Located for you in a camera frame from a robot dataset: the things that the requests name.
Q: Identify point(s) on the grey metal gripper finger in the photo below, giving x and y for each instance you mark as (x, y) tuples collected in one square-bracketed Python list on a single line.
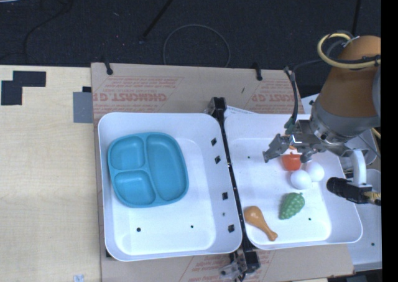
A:
[(275, 148), (307, 156)]

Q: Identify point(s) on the white egg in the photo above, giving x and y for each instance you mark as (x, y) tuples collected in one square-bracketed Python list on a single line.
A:
[(301, 179), (316, 172)]

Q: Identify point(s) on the green grapes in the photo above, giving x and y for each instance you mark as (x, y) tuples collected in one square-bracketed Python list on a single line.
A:
[(291, 206)]

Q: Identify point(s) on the white printed paper sheet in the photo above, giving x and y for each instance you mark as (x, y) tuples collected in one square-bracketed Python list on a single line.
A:
[(237, 110)]

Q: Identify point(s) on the blue divided plate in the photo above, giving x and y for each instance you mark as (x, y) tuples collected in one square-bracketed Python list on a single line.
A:
[(161, 162)]

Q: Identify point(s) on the red tomato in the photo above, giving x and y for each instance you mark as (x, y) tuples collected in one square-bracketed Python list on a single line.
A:
[(290, 162)]

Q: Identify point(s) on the white plastic tray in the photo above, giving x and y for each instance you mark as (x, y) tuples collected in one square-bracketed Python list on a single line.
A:
[(174, 234), (264, 181)]

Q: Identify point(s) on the orange chicken drumstick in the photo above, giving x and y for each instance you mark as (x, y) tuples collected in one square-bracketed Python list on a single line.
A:
[(256, 217)]

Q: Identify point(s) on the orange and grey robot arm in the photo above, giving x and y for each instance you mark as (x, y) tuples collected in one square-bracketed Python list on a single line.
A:
[(351, 94)]

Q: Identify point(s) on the black cylinder on white bracket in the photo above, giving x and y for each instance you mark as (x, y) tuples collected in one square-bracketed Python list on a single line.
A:
[(345, 189)]

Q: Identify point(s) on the brown cardboard board red print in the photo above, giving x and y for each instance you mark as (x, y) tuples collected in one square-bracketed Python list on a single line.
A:
[(149, 94)]

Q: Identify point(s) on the thin black rod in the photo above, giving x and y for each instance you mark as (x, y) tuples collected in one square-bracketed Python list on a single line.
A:
[(231, 168)]

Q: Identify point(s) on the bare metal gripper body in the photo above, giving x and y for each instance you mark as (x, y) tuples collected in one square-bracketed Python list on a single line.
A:
[(306, 137)]

